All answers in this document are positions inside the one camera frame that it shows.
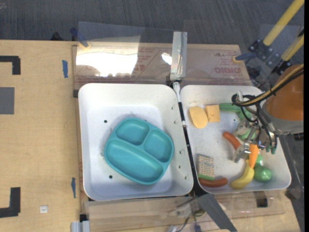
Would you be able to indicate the yellow banana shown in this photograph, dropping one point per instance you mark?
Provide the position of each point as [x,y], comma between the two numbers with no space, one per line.
[243,179]

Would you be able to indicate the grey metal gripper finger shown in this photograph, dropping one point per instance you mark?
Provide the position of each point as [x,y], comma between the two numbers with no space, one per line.
[242,151]

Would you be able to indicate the white plastic tray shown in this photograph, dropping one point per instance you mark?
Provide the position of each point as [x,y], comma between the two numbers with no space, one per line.
[214,141]
[135,98]

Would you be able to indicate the green bean pod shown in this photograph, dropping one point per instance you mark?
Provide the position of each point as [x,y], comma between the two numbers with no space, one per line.
[228,107]

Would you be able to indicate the yellow cheese wedge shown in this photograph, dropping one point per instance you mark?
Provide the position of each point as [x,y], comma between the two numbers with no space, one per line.
[213,113]

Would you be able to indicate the small green strip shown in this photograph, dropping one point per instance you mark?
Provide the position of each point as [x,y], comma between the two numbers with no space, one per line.
[205,177]

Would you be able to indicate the yellow bread slice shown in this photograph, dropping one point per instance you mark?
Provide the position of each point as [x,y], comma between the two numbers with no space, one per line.
[198,117]

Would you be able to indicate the red sausage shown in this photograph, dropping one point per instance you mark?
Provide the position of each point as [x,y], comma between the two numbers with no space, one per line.
[213,182]

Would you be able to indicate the patterned small carton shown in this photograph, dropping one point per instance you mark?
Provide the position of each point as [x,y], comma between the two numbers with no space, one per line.
[205,165]

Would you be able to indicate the orange sausage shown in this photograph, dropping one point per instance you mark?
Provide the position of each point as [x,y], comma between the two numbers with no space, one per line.
[231,139]

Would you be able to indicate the black cylinder on white bracket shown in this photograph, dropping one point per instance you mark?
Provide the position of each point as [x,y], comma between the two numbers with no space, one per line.
[235,100]

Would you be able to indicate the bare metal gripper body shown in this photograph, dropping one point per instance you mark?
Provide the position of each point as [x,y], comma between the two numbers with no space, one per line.
[262,135]

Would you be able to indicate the blue divided plate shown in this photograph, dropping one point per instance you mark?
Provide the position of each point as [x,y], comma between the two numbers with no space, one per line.
[135,156]

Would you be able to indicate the orange carrot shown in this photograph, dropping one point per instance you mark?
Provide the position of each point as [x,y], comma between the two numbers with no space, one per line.
[253,155]

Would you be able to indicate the green pear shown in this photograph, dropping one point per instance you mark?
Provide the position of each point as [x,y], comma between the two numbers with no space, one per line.
[263,174]

